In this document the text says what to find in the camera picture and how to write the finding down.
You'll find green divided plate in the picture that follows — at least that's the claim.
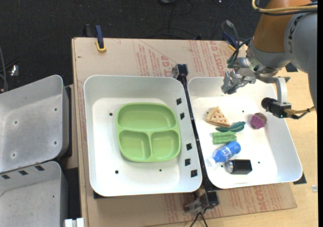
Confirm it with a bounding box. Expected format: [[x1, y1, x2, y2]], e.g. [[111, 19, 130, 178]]
[[115, 102, 182, 163]]

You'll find thin black rod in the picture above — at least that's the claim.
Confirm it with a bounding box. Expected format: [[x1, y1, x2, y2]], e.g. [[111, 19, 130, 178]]
[[179, 74, 212, 194]]

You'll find white plastic tray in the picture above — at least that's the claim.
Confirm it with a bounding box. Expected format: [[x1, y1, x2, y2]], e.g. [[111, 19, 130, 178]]
[[83, 74, 203, 198], [187, 76, 304, 190]]

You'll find purple toy cupcake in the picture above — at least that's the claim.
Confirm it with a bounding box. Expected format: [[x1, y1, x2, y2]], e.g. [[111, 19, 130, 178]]
[[250, 112, 267, 130]]

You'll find blue plastic bottle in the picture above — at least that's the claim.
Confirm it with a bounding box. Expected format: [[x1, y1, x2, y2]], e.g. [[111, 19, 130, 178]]
[[205, 140, 242, 171]]

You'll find black can with silver top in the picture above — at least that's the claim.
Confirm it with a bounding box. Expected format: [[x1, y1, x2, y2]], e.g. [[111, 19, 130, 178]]
[[225, 159, 253, 175]]

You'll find green toy asparagus bundle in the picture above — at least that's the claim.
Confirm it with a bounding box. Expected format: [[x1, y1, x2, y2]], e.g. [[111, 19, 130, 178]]
[[211, 131, 238, 145]]

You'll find toy pizza slice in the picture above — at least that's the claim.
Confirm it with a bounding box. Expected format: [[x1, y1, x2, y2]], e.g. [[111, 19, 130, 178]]
[[204, 106, 231, 128]]

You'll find dark teal toy leaf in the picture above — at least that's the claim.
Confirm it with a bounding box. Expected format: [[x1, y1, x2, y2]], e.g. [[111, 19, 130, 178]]
[[215, 121, 246, 133]]

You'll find black block with thin wires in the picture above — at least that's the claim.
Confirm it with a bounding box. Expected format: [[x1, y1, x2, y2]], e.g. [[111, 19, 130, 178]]
[[183, 190, 220, 213], [172, 64, 190, 79]]

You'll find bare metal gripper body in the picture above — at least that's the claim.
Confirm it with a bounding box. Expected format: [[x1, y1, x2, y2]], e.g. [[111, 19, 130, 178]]
[[231, 56, 261, 84]]

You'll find brown cardboard board red print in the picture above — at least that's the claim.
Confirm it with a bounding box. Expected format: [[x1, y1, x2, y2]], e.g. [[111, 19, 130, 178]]
[[72, 37, 298, 227]]

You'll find black cylinder on white bracket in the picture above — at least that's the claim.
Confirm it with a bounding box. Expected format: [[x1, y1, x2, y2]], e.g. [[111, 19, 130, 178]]
[[255, 74, 292, 119]]

